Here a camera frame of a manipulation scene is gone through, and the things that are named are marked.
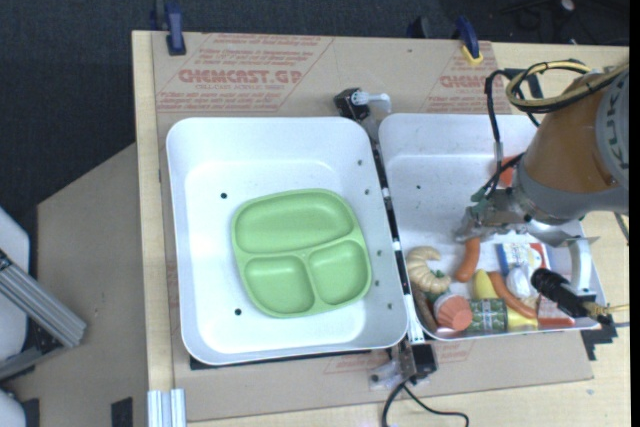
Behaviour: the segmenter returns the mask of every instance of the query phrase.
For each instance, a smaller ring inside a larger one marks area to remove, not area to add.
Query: toy sausage
[[[480,237],[474,237],[464,243],[464,259],[454,277],[462,283],[469,281],[476,271],[478,260],[480,260]]]
[[[518,299],[515,295],[509,292],[506,283],[502,277],[502,274],[498,271],[487,272],[489,279],[491,280],[491,284],[493,285],[493,289],[495,290],[498,297],[504,299],[506,305],[514,311],[517,311],[523,317],[528,319],[535,319],[537,317],[536,311],[533,308],[530,308],[526,304],[524,304],[520,299]]]

